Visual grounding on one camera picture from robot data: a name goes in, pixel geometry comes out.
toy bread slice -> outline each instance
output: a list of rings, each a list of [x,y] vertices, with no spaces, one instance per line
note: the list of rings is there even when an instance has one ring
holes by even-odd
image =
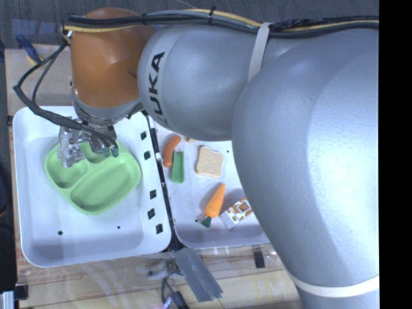
[[[196,164],[196,173],[204,176],[218,178],[221,175],[223,155],[208,147],[200,147],[199,159]]]

